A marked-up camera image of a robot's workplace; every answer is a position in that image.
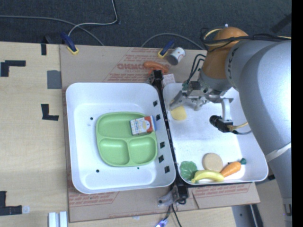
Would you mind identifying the brown cardboard board red print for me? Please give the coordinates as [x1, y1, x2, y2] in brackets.
[59, 44, 261, 223]

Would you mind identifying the green divided plate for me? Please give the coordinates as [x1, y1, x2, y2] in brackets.
[95, 111, 159, 168]

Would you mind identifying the yellow round biscuit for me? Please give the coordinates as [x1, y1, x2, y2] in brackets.
[170, 105, 187, 122]

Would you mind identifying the white can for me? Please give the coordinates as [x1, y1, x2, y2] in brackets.
[166, 46, 186, 66]

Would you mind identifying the white packet with red print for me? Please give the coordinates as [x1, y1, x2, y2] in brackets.
[163, 74, 176, 85]

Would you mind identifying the white plastic tray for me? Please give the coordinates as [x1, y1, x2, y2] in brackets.
[162, 82, 269, 186]
[65, 82, 177, 195]

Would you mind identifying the white and orange carton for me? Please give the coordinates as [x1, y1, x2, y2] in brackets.
[129, 115, 158, 137]

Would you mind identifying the beige round biscuit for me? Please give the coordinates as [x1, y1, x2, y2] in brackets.
[202, 152, 224, 173]

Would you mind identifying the black cylinder on white bracket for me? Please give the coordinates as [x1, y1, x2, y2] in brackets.
[209, 97, 234, 133]

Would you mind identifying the green lettuce leaf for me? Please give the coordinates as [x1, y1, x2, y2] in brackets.
[179, 161, 198, 181]

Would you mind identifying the black block with thin wires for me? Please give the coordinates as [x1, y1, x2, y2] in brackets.
[174, 184, 190, 202]
[148, 70, 164, 87]

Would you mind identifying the orange carrot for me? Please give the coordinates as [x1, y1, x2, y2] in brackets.
[220, 157, 247, 178]

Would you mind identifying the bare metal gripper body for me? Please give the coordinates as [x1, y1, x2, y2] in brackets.
[182, 80, 234, 104]

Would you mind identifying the yellow banana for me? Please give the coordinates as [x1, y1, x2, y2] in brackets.
[191, 169, 225, 184]

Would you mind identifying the orange sausage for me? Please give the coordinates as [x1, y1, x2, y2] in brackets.
[143, 61, 169, 74]

